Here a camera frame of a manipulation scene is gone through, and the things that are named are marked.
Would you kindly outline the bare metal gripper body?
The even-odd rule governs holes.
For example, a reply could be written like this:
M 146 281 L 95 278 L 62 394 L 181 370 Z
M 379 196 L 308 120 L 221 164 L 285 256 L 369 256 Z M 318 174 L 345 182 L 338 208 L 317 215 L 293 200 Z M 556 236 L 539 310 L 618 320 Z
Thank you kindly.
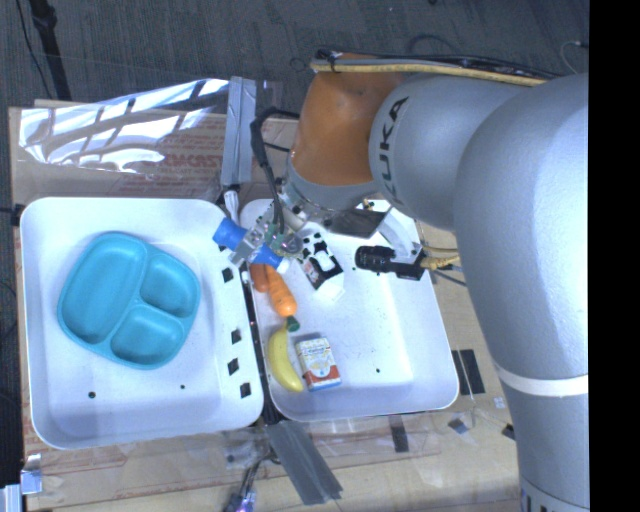
M 276 194 L 254 216 L 254 232 L 264 245 L 313 245 L 324 240 L 313 214 L 300 201 Z

